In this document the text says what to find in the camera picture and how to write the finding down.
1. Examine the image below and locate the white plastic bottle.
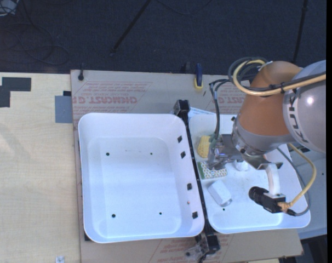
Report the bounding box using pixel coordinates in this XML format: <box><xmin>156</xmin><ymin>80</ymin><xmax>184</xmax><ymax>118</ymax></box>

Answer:
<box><xmin>207</xmin><ymin>180</ymin><xmax>233</xmax><ymax>207</ymax></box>

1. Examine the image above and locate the black cylinder on white bracket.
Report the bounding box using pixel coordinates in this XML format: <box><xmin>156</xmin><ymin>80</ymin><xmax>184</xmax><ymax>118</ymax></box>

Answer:
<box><xmin>248</xmin><ymin>163</ymin><xmax>287</xmax><ymax>214</ymax></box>

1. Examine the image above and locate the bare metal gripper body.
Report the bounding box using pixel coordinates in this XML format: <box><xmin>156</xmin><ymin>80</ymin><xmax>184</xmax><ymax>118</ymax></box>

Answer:
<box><xmin>214</xmin><ymin>134</ymin><xmax>266</xmax><ymax>164</ymax></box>

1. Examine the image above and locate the brown cardboard board red print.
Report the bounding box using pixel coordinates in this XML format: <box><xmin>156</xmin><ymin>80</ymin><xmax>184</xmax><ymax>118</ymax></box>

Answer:
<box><xmin>70</xmin><ymin>69</ymin><xmax>305</xmax><ymax>263</ymax></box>

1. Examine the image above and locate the thin black rod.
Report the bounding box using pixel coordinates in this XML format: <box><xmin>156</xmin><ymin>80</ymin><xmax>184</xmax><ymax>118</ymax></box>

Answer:
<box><xmin>181</xmin><ymin>113</ymin><xmax>215</xmax><ymax>238</ymax></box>

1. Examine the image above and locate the black block with thin wires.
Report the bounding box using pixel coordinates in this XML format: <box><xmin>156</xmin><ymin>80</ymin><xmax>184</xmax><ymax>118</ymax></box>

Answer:
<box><xmin>204</xmin><ymin>234</ymin><xmax>221</xmax><ymax>255</ymax></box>
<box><xmin>173</xmin><ymin>99</ymin><xmax>191</xmax><ymax>117</ymax></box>

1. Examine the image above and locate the yellow corn cob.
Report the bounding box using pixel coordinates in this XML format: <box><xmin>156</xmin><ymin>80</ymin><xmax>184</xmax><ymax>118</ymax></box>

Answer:
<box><xmin>197</xmin><ymin>135</ymin><xmax>212</xmax><ymax>158</ymax></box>

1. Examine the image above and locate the white plastic tray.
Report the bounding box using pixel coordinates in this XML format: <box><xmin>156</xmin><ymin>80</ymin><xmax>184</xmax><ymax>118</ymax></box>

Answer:
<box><xmin>188</xmin><ymin>113</ymin><xmax>311</xmax><ymax>235</ymax></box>
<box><xmin>77</xmin><ymin>112</ymin><xmax>205</xmax><ymax>244</ymax></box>

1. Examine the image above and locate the green patterned packet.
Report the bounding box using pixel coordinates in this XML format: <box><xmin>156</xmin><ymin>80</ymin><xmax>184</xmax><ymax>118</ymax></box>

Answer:
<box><xmin>197</xmin><ymin>160</ymin><xmax>228</xmax><ymax>180</ymax></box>

